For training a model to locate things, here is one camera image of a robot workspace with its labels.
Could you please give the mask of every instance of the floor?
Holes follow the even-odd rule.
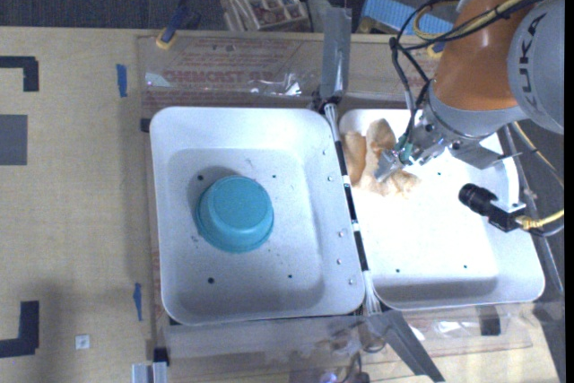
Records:
[[[342,0],[331,0],[334,4]],[[71,28],[111,28],[111,29],[156,29],[165,25],[177,0],[0,0],[0,25],[2,26],[39,26],[39,27],[71,27]],[[202,30],[223,30],[222,10],[214,0],[191,0],[201,17],[198,28]],[[50,38],[41,35],[47,43]],[[37,50],[41,43],[27,44],[26,39],[20,41],[0,32],[0,42],[7,45],[13,54],[22,54],[24,50]],[[74,69],[79,68],[81,57],[71,58],[70,49],[56,48],[55,56],[64,62],[71,59]],[[105,39],[97,46],[96,55],[101,59],[109,59],[110,65],[121,62],[122,57],[129,55],[133,50],[127,48],[109,48]],[[39,125],[30,126],[30,136],[39,140],[59,138],[62,143],[58,146],[46,144],[45,151],[41,149],[34,152],[30,158],[31,167],[26,171],[15,170],[9,173],[3,181],[2,196],[11,196],[9,207],[2,212],[4,225],[11,229],[30,228],[31,233],[13,231],[4,242],[4,247],[18,248],[9,251],[5,258],[7,267],[17,267],[17,275],[13,279],[22,280],[20,283],[4,283],[2,298],[19,298],[21,300],[39,299],[47,309],[42,308],[42,317],[50,316],[48,328],[42,329],[42,346],[38,353],[44,358],[41,366],[32,363],[33,358],[21,358],[9,375],[13,379],[7,381],[83,381],[84,369],[96,371],[102,381],[126,380],[126,375],[106,375],[104,369],[94,369],[99,364],[95,362],[107,361],[119,363],[120,361],[140,361],[147,357],[149,350],[141,346],[152,339],[152,329],[146,323],[137,321],[134,316],[133,294],[135,283],[149,274],[150,261],[145,254],[148,243],[137,231],[129,229],[142,228],[146,222],[137,213],[127,213],[123,205],[140,203],[141,196],[127,193],[128,189],[139,189],[144,177],[140,172],[125,171],[126,157],[137,157],[140,151],[135,144],[126,141],[129,138],[128,128],[114,127],[118,120],[125,120],[126,114],[136,110],[134,100],[130,100],[119,111],[107,113],[105,108],[109,102],[104,100],[98,107],[89,107],[85,110],[85,102],[74,96],[94,91],[98,94],[108,94],[112,97],[112,90],[103,81],[90,76],[89,70],[80,72],[81,79],[75,81],[57,81],[54,86],[48,86],[49,94],[59,94],[58,85],[64,85],[72,97],[42,102],[34,100],[29,93],[20,94],[16,91],[17,80],[3,79],[7,91],[18,94],[13,100],[3,100],[2,112],[19,113],[26,111],[29,114],[49,113],[49,117]],[[97,115],[100,123],[96,123],[91,116]],[[111,157],[97,144],[87,143],[85,150],[77,152],[65,147],[65,142],[82,139],[86,134],[74,126],[88,125],[93,129],[94,139],[117,139],[120,150],[113,152]],[[537,145],[555,164],[563,171],[563,136],[551,135],[536,126],[526,124],[529,134],[536,139]],[[85,155],[92,159],[87,162],[77,162],[78,155]],[[64,158],[67,163],[56,165],[49,158]],[[105,163],[104,171],[93,168],[93,164]],[[531,178],[535,191],[540,196],[539,208],[541,213],[551,211],[557,203],[556,190],[546,181],[544,170],[531,159],[523,159],[527,173]],[[43,174],[46,185],[42,188],[34,187],[38,174]],[[86,193],[86,188],[98,184],[101,187],[96,196]],[[70,211],[65,205],[74,203],[74,209],[85,209],[85,213]],[[98,215],[94,204],[103,205],[113,212],[110,215]],[[49,219],[47,215],[58,215],[57,219]],[[117,239],[117,233],[123,236]],[[564,252],[563,237],[556,237],[549,241],[555,262],[558,266],[559,278],[564,284]],[[94,244],[94,250],[85,260],[78,260],[75,248]],[[117,254],[115,263],[106,263],[102,270],[101,260],[109,260],[109,254]],[[105,292],[94,298],[91,292]],[[537,316],[540,318],[552,355],[556,361],[561,379],[565,379],[565,352],[564,350],[564,310],[561,303],[561,294],[557,283],[550,282],[542,298],[536,305]],[[100,305],[98,314],[94,316],[92,306]],[[5,315],[0,322],[0,337],[17,335],[15,325],[18,322],[17,302],[3,303]],[[119,323],[113,324],[107,318],[120,318]],[[83,361],[81,355],[74,354],[71,340],[75,335],[81,335],[85,330],[94,331],[92,337],[94,348],[101,353],[99,359]],[[113,336],[119,349],[127,350],[121,356],[110,354],[99,347],[98,333]],[[69,348],[45,346],[65,340]],[[60,361],[70,360],[74,356],[74,367],[63,371],[57,365]]]

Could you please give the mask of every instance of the blue lid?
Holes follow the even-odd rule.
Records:
[[[218,249],[247,252],[267,241],[273,229],[271,199],[250,178],[228,176],[214,182],[196,206],[199,234]]]

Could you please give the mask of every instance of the small white square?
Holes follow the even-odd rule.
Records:
[[[75,349],[76,350],[87,350],[90,348],[90,336],[89,335],[76,335],[75,336]]]

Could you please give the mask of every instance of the brown cylinder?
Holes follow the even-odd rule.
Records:
[[[455,27],[507,0],[471,0]],[[435,73],[434,93],[462,110],[496,110],[517,106],[509,86],[506,60],[515,30],[528,13],[514,12],[463,39],[447,42]]]

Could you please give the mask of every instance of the beige table top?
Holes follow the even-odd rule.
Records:
[[[29,142],[27,166],[0,166],[0,339],[18,335],[21,301],[40,304],[39,349],[0,359],[3,383],[129,381],[131,365],[150,357],[146,134],[139,129],[135,43],[149,34],[0,29],[0,56],[34,56],[40,72],[39,92],[23,92],[22,70],[0,69],[0,114],[27,115]],[[126,98],[118,94],[116,64],[127,69]],[[136,283],[143,321],[133,300]],[[528,331],[531,347],[435,362],[448,381],[557,381],[542,329],[531,324]],[[90,335],[91,348],[76,351],[74,338],[82,334]],[[368,371],[382,380],[400,375],[394,368],[401,365]],[[202,381],[176,373],[173,381]]]

